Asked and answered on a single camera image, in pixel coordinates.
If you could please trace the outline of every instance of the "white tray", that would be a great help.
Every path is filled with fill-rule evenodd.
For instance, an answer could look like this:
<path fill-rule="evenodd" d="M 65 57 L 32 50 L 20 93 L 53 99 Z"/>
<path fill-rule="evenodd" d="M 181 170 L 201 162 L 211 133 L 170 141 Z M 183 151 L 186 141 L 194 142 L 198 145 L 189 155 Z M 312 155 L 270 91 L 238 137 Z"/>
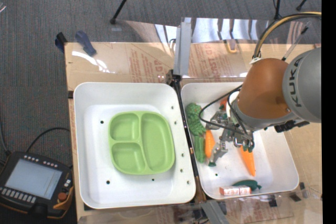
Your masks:
<path fill-rule="evenodd" d="M 186 84 L 181 91 L 183 106 L 196 103 L 204 107 L 239 85 L 241 82 Z M 210 120 L 218 108 L 219 101 L 204 111 L 203 118 Z M 218 141 L 222 132 L 222 128 L 212 130 L 215 141 Z M 219 187 L 231 186 L 245 179 L 256 180 L 262 186 L 261 189 L 253 191 L 248 196 L 291 191 L 298 186 L 298 172 L 285 135 L 277 133 L 273 127 L 270 127 L 266 131 L 255 132 L 254 139 L 255 177 L 249 174 L 241 159 L 240 152 L 233 142 L 226 143 L 228 153 L 217 160 L 215 167 L 209 167 L 207 162 L 196 161 L 202 189 L 209 197 L 213 199 L 236 197 L 221 195 Z"/>
<path fill-rule="evenodd" d="M 194 174 L 174 89 L 162 83 L 86 82 L 76 87 L 76 136 L 79 190 L 95 209 L 190 201 L 196 192 Z M 110 157 L 108 126 L 119 112 L 153 111 L 171 127 L 175 163 L 167 172 L 129 175 L 118 171 Z"/>

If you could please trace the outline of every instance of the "cardboard surface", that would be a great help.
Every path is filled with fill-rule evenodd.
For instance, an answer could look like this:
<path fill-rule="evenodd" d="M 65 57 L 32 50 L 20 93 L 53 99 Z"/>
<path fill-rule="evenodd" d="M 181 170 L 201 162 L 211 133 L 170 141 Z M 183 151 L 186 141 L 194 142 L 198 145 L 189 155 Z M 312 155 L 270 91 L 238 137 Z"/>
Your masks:
<path fill-rule="evenodd" d="M 101 82 L 163 82 L 167 72 L 173 68 L 174 53 L 172 49 L 163 46 L 161 43 L 121 43 L 114 44 L 110 42 L 92 43 L 99 55 L 104 55 L 104 59 L 100 61 L 90 61 L 78 43 L 67 43 L 65 45 L 66 58 L 66 74 L 68 82 L 68 90 L 73 91 L 76 86 L 86 81 L 101 81 Z M 217 57 L 208 58 L 208 54 L 200 54 L 205 51 L 206 47 L 197 48 L 194 46 L 191 49 L 190 70 L 193 71 L 197 78 L 184 78 L 182 85 L 192 82 L 224 82 L 224 81 L 243 81 L 243 77 L 234 77 L 242 70 L 247 72 L 250 68 L 249 62 L 255 49 L 254 44 L 239 44 L 237 46 L 238 54 L 235 58 L 230 58 L 224 61 L 226 57 L 232 57 L 232 52 L 220 49 Z M 218 49 L 218 44 L 209 44 L 208 49 Z M 281 59 L 289 47 L 287 45 L 263 45 L 263 58 L 274 57 Z M 296 55 L 314 48 L 314 45 L 297 45 L 288 61 Z M 218 67 L 222 68 L 219 72 L 229 73 L 228 77 L 218 76 Z M 101 209 L 101 210 L 85 210 L 85 205 L 80 198 L 79 189 L 76 188 L 79 184 L 78 180 L 78 157 L 77 157 L 77 141 L 75 127 L 74 101 L 69 99 L 70 125 L 71 125 L 71 141 L 72 141 L 72 156 L 73 156 L 73 171 L 75 176 L 75 198 L 77 208 L 77 218 L 89 217 L 94 221 L 94 215 L 99 215 L 104 212 L 113 214 L 114 212 L 123 212 L 128 208 L 119 209 Z M 230 223 L 251 223 L 261 222 L 264 220 L 273 219 L 270 223 L 323 223 L 322 202 L 322 144 L 321 144 L 321 124 L 312 123 L 301 128 L 294 128 L 285 132 L 285 136 L 290 147 L 296 168 L 299 173 L 300 182 L 304 183 L 305 189 L 297 189 L 295 193 L 305 193 L 306 195 L 299 196 L 299 200 L 283 199 L 281 207 L 276 208 L 280 213 L 272 213 L 274 208 L 266 206 L 262 207 L 256 202 L 244 202 L 241 206 L 232 205 L 228 211 L 228 220 Z M 248 214 L 247 222 L 242 219 L 242 214 Z M 171 214 L 168 214 L 164 219 L 164 223 L 172 222 Z"/>

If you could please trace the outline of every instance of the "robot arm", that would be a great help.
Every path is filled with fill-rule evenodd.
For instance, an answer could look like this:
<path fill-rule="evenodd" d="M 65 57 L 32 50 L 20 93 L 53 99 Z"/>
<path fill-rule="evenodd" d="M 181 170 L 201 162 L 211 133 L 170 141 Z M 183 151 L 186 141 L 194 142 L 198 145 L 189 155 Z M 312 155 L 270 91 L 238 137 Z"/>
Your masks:
<path fill-rule="evenodd" d="M 274 58 L 256 61 L 232 107 L 252 132 L 320 123 L 321 48 L 300 54 L 290 64 Z"/>

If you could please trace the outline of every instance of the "wire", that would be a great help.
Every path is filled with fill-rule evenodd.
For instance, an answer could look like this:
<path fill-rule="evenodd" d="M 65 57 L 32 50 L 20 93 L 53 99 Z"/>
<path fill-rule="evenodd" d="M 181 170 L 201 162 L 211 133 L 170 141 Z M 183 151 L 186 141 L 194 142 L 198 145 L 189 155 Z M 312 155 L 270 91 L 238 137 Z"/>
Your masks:
<path fill-rule="evenodd" d="M 293 42 L 293 44 L 290 46 L 290 48 L 286 51 L 285 55 L 282 57 L 282 61 L 286 61 L 287 57 L 291 54 L 291 52 L 294 50 L 295 46 L 299 43 L 299 41 L 301 40 L 301 38 L 303 37 L 304 33 L 308 30 L 308 25 L 310 25 L 310 22 L 308 22 L 303 30 L 301 31 L 300 35 L 296 38 L 296 40 Z"/>
<path fill-rule="evenodd" d="M 222 125 L 222 124 L 215 123 L 215 122 L 210 122 L 210 121 L 207 121 L 207 120 L 205 120 L 205 119 L 202 118 L 202 113 L 203 113 L 209 106 L 211 106 L 212 104 L 216 103 L 216 102 L 219 101 L 220 99 L 222 99 L 222 98 L 224 98 L 224 97 L 226 97 L 226 96 L 230 96 L 232 93 L 234 93 L 234 92 L 236 92 L 236 91 L 239 91 L 241 87 L 242 87 L 242 85 L 240 85 L 240 86 L 234 88 L 233 90 L 229 91 L 229 92 L 226 93 L 225 95 L 222 95 L 221 97 L 219 97 L 219 98 L 213 100 L 212 102 L 210 102 L 209 104 L 207 104 L 206 106 L 204 106 L 204 107 L 200 110 L 200 112 L 198 113 L 198 118 L 199 118 L 201 121 L 203 121 L 203 122 L 205 122 L 205 123 L 207 123 L 207 124 L 214 125 L 214 126 L 217 126 L 217 127 L 221 127 L 221 128 L 227 129 L 227 130 L 229 130 L 229 131 L 232 131 L 232 132 L 235 132 L 235 133 L 239 133 L 239 134 L 241 134 L 241 135 L 246 135 L 245 133 L 243 133 L 243 132 L 241 132 L 241 131 L 238 131 L 238 130 L 236 130 L 236 129 L 234 129 L 234 128 L 230 128 L 230 127 L 227 127 L 227 126 L 224 126 L 224 125 Z"/>
<path fill-rule="evenodd" d="M 239 125 L 241 126 L 241 128 L 243 129 L 245 135 L 247 135 L 248 137 L 248 134 L 247 134 L 247 130 L 245 128 L 245 126 L 243 125 L 240 117 L 238 116 L 237 112 L 233 109 L 233 107 L 231 106 L 231 102 L 230 102 L 230 98 L 227 99 L 227 104 L 229 105 L 230 107 L 230 111 L 231 113 L 235 116 L 236 120 L 238 121 Z"/>
<path fill-rule="evenodd" d="M 279 27 L 280 25 L 286 23 L 286 22 L 289 22 L 291 20 L 295 20 L 295 19 L 301 19 L 301 18 L 309 18 L 309 17 L 322 17 L 322 13 L 321 12 L 302 12 L 302 13 L 297 13 L 297 14 L 292 14 L 292 15 L 288 15 L 288 16 L 285 16 L 283 17 L 282 19 L 280 20 L 276 20 L 274 21 L 272 24 L 270 24 L 266 29 L 265 31 L 262 33 L 257 45 L 256 45 L 256 48 L 255 48 L 255 51 L 254 51 L 254 54 L 252 56 L 252 58 L 257 58 L 257 57 L 261 57 L 261 53 L 260 53 L 260 49 L 261 49 L 261 46 L 262 44 L 264 43 L 265 39 L 267 38 L 267 36 L 274 30 L 276 29 L 277 27 Z"/>
<path fill-rule="evenodd" d="M 45 130 L 44 132 L 40 133 L 32 142 L 31 144 L 27 147 L 26 149 L 26 152 L 28 152 L 30 150 L 30 148 L 35 144 L 35 142 L 43 135 L 45 135 L 46 133 L 50 132 L 50 131 L 53 131 L 53 130 L 66 130 L 68 132 L 70 132 L 69 129 L 67 128 L 63 128 L 63 127 L 53 127 L 53 128 L 50 128 L 50 129 L 47 129 Z"/>
<path fill-rule="evenodd" d="M 1 139 L 2 147 L 4 148 L 5 152 L 8 152 L 8 149 L 6 147 L 5 140 L 2 134 L 1 120 L 0 120 L 0 139 Z"/>

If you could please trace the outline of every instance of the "small box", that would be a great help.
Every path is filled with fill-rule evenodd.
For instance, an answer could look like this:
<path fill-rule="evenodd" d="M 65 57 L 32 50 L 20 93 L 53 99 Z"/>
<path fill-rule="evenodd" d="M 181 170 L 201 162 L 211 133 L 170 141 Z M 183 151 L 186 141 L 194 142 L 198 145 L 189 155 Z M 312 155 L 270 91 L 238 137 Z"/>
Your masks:
<path fill-rule="evenodd" d="M 251 188 L 245 185 L 239 186 L 239 194 L 240 195 L 251 194 Z"/>
<path fill-rule="evenodd" d="M 242 185 L 242 186 L 228 186 L 228 187 L 219 187 L 219 192 L 222 195 L 247 195 L 251 194 L 251 188 Z"/>
<path fill-rule="evenodd" d="M 239 195 L 239 187 L 220 187 L 219 192 L 222 195 Z"/>

